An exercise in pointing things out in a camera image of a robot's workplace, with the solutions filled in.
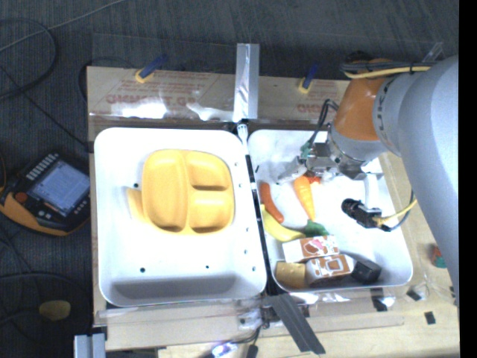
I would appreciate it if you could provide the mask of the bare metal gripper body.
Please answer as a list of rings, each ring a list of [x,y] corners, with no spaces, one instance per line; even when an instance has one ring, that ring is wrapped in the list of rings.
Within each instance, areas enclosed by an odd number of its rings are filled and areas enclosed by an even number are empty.
[[[343,175],[351,180],[364,180],[367,173],[362,167],[367,162],[357,160],[345,154],[327,132],[326,140],[318,142],[313,134],[301,147],[298,160],[306,167],[307,172],[323,177],[326,173]]]

